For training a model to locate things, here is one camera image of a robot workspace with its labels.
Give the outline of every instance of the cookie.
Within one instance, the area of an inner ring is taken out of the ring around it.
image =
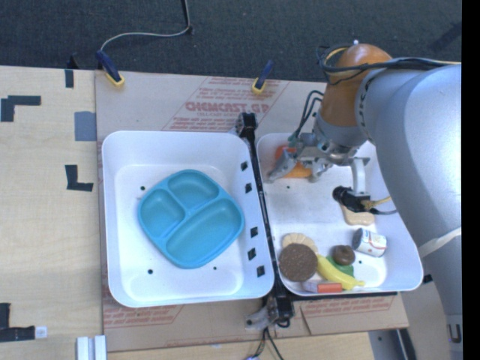
[[[282,239],[282,248],[285,248],[287,245],[292,243],[305,244],[308,247],[312,248],[313,252],[318,252],[318,248],[315,245],[314,241],[311,238],[305,236],[303,233],[293,232],[285,235]]]
[[[331,258],[340,266],[349,266],[355,261],[355,252],[349,245],[335,245]]]
[[[288,244],[278,258],[278,267],[285,278],[291,281],[306,281],[315,275],[317,255],[305,244]]]

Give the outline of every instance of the cardboard sheet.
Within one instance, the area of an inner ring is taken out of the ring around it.
[[[242,112],[256,113],[256,137],[293,131],[305,99],[322,83],[267,80],[264,94],[251,92],[254,79],[122,72],[125,84],[112,85],[103,72],[95,77],[97,101],[98,190],[102,232],[103,330],[110,352],[258,340],[245,317],[261,300],[128,308],[110,295],[104,240],[101,143],[115,131],[228,132]],[[311,129],[311,120],[305,125]],[[290,327],[275,328],[288,338],[404,328],[400,295],[296,301]]]

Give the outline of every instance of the small can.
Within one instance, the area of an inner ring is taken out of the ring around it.
[[[374,257],[381,257],[387,249],[387,238],[365,228],[358,228],[353,234],[352,248]]]

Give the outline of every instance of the toy banana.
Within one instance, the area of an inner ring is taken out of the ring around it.
[[[342,284],[344,290],[351,290],[357,285],[360,287],[365,285],[364,281],[357,280],[353,276],[349,276],[335,268],[326,257],[320,254],[317,254],[316,257],[318,258],[318,265],[316,268],[326,280]]]

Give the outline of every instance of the white tray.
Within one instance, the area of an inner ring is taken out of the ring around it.
[[[119,131],[102,145],[106,255],[112,296],[138,308],[256,299],[274,283],[247,145],[230,133]],[[240,236],[200,268],[173,265],[147,238],[137,206],[149,188],[180,170],[199,170],[239,204]]]
[[[280,178],[266,183],[267,173],[275,166],[275,151],[287,144],[289,133],[267,134],[257,143],[257,154],[262,173],[265,203],[268,210],[271,234],[277,256],[281,252],[281,240],[288,233],[303,233],[312,238],[319,253],[329,254],[335,245],[351,245],[353,233],[365,227],[387,238],[387,250],[382,257],[355,252],[353,264],[355,278],[365,281],[342,293],[387,293],[414,290],[423,279],[422,263],[415,243],[398,214],[377,215],[370,226],[350,226],[344,221],[339,204],[332,191],[339,185],[353,186],[352,171],[334,166],[320,180],[311,183],[306,178]],[[377,163],[375,148],[365,143],[357,153],[360,158],[370,158],[367,164],[367,191],[372,200],[389,195]],[[393,209],[393,202],[379,205],[379,209]],[[299,296],[316,296],[303,290],[300,283],[286,279],[280,273],[285,286]],[[320,280],[316,274],[313,279]]]

